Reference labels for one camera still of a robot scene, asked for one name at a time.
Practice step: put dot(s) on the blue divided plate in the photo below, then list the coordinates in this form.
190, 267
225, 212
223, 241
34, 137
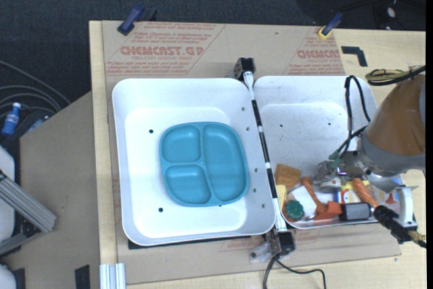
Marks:
203, 162

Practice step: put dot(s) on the black cylinder on white bracket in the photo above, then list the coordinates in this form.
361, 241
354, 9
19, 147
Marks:
389, 217

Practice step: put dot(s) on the grey can with black ends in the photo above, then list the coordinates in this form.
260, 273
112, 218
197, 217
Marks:
354, 212

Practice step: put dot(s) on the green and red toy fruit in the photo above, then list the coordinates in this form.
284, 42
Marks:
293, 210

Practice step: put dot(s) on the white plastic tray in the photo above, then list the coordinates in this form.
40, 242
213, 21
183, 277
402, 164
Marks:
189, 101
297, 105

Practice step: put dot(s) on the brown cardboard board red print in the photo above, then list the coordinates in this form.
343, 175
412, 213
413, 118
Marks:
203, 44

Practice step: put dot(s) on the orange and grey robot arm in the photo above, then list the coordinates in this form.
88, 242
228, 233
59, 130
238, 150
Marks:
395, 118

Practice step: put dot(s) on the yellow block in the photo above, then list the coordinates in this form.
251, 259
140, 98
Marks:
281, 194

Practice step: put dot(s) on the orange sausage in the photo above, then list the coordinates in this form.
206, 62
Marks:
364, 192

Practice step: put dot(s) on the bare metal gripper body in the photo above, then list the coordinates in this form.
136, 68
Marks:
353, 166

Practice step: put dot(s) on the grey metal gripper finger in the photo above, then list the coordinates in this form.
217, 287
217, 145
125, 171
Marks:
320, 173

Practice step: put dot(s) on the thin black and white rod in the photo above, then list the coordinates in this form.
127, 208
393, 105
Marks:
260, 132

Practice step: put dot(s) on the tan biscuit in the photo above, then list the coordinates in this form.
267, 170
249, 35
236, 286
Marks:
287, 175

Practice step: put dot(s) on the orange red packet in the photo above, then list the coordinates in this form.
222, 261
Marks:
329, 210

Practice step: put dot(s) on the white and yellow packet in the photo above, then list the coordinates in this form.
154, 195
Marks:
350, 194

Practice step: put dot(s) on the white carton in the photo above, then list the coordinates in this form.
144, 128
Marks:
303, 198

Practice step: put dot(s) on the small white can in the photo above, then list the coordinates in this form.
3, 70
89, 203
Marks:
331, 185

